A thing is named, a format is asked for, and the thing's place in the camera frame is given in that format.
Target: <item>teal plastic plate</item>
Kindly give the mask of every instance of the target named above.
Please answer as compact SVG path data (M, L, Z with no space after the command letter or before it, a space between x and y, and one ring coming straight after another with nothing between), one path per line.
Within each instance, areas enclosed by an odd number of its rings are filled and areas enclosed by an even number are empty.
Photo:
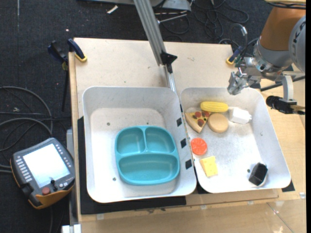
M118 172L132 185L170 182L180 170L172 135L157 126L134 126L121 130L115 141Z

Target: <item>yellow corn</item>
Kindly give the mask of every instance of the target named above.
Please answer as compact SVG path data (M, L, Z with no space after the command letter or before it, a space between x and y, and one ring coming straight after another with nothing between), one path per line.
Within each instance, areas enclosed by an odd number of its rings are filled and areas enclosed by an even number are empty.
M222 102L211 102L204 101L200 104L202 111L209 112L226 112L228 110L228 105Z

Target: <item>toy pizza slice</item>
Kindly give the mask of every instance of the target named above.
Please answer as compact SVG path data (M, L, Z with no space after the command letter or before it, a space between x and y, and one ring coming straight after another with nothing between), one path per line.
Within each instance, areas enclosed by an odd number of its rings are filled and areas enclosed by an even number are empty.
M185 113L186 122L189 124L190 127L193 128L193 130L197 131L198 133L201 133L202 129L204 128L204 125L207 122L208 117L209 112L205 111Z

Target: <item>black carpet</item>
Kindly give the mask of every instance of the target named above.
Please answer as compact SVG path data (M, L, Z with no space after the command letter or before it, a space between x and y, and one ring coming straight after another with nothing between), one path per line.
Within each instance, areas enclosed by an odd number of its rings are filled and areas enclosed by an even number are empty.
M62 111L66 73L49 56L47 47L56 40L67 53L67 40L74 37L147 40L134 6L118 5L116 11L107 14L113 7L76 0L0 0L0 124L18 117L48 118L40 100L3 87L26 88L45 101L55 118L53 136L66 145L66 130L70 128L69 96ZM196 0L191 8L187 18L160 24L165 41L219 43L229 38L234 23L246 27L250 41L259 37L272 9L262 0L214 0L214 8L210 0ZM238 28L233 30L232 38L238 44L244 43ZM13 152L49 137L42 126L30 126L29 122L14 122L0 127L0 164L9 165ZM52 232L60 232L60 225L69 224L68 198L51 208L34 209L12 175L0 172L0 233L49 232L51 212Z

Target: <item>cable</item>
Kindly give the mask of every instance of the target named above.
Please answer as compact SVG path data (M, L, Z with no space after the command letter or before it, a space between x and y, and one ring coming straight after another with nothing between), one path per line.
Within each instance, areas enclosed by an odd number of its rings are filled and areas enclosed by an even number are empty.
M187 23L187 28L184 30L184 31L181 31L181 32L176 32L176 31L173 31L171 29L168 28L168 26L165 25L165 23L161 23L160 25L162 25L168 32L170 33L175 33L175 34L185 34L189 31L190 29L190 21L189 21L189 18L187 16L183 17L186 19L186 23Z
M291 9L306 9L306 0L264 0L266 3L279 7Z
M60 119L61 119L61 118L62 118L62 117L60 117L59 119L52 119L52 120L55 120L55 121L57 121L58 123L60 123L60 124L62 125L64 131L66 132L66 127L60 122ZM4 140L4 142L3 142L2 149L0 149L0 151L1 151L2 153L3 153L3 151L10 149L10 148L12 148L15 144L17 144L17 143L22 139L22 137L23 137L33 126L35 126L35 125L37 124L37 122L35 122L34 124L32 124L30 127L28 127L28 128L24 131L24 133L23 133L13 144L11 144L10 146L4 148L5 142L6 142L7 139L11 136L11 134L12 134L15 130L17 130L20 126L22 126L23 124L25 124L25 123L27 123L27 122L22 122L22 123L20 123L15 129L13 129L13 130L7 135L7 137L5 138L5 140Z
M43 113L20 113L20 112L2 112L0 111L1 115L17 115L17 116L46 116Z
M167 40L168 38L171 38L171 37L173 37L173 38L175 37L175 38L179 39L180 42L183 41L183 39L178 35L168 35L168 36L164 37L163 40Z
M243 50L242 50L242 52L241 52L241 60L242 60L242 59L244 58L244 56L245 56L246 49L247 49L247 44L248 44L247 30L246 30L246 28L245 28L243 25L241 25L241 24L239 24L239 23L234 23L234 24L232 24L232 26L230 27L230 31L229 31L229 36L230 36L231 42L233 42L233 40L232 40L232 29L233 29L234 27L236 27L236 26L240 27L241 32L242 32L242 34L243 34L243 36L244 36L244 39L245 39L245 44L244 44Z
M303 76L301 76L301 77L299 77L299 78L293 79L293 82L300 81L300 80L304 80L305 78L306 78L306 76L303 75ZM276 87L279 87L279 86L282 86L282 85L283 85L282 82L276 83L276 84L273 84L273 85L264 87L264 88L260 89L260 91L270 90L270 89L272 89L272 88L276 88Z
M232 7L226 2L226 0L209 0L211 2L211 8L201 6L197 0L193 1L193 4L198 7L199 11L194 12L194 17L199 22L203 23L205 33L208 37L216 40L220 40L224 35L224 27L222 25L221 18L225 18L233 23L243 24L249 20L249 15L245 11L239 10ZM231 11L236 11L244 15L243 20L237 20L235 18L230 18L228 12L224 13L220 11L220 8L230 9ZM205 19L199 16L199 13L203 14Z
M0 170L0 173L12 173L12 171L8 171L8 170Z
M239 44L235 41L231 41L230 39L227 39L227 38L224 38L222 40L220 40L218 42L218 44L231 44L233 45L235 48L238 48L239 47Z
M65 215L65 208L62 209L62 215L61 215L61 217L60 217L60 220L59 220L59 223L58 223L56 232L58 232L58 231L59 231L59 228L61 227L62 221L63 221L63 219L64 219L64 215Z
M0 164L0 167L1 167L1 168L11 169L11 167L10 167L10 166L6 166L6 165L2 165L2 164Z
M21 88L21 87L16 87L16 86L0 86L0 89L4 89L4 90L7 90L7 89L21 90L21 91L25 91L25 92L35 96L37 99L39 99L41 101L41 103L44 105L44 107L48 111L48 114L49 114L50 118L52 118L52 114L51 114L51 111L50 111L49 107L47 106L45 101L40 96L38 96L36 93L34 93L34 92L32 92L32 91L30 91L28 89ZM50 131L53 132L53 121L51 121Z
M53 228L53 209L52 209L52 206L50 206L50 217L51 217L51 222L50 222L49 233L52 233L52 228Z
M10 93L14 97L16 97L18 100L20 100L29 110L31 113L33 113L32 109L22 100L18 95L14 94L13 92L9 91L7 88L0 86L0 89L4 89L6 92Z
M7 121L0 123L0 127L5 125L5 124L8 124L8 123L15 122L15 121L21 121L21 120L33 121L33 122L40 124L49 132L50 136L52 136L52 131L44 123L42 123L39 120L33 119L33 118L22 117L22 118L10 119L10 120L7 120Z

